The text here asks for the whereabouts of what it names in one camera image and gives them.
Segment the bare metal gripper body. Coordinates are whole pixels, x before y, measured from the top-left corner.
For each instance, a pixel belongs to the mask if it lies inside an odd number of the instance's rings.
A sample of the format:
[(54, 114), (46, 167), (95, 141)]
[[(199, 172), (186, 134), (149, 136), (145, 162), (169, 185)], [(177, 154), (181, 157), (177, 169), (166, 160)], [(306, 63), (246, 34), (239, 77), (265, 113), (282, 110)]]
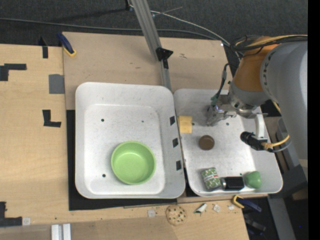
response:
[(211, 105), (219, 112), (236, 112), (237, 115), (248, 118), (257, 108), (256, 105), (243, 103), (237, 96), (231, 94), (215, 94), (211, 98)]

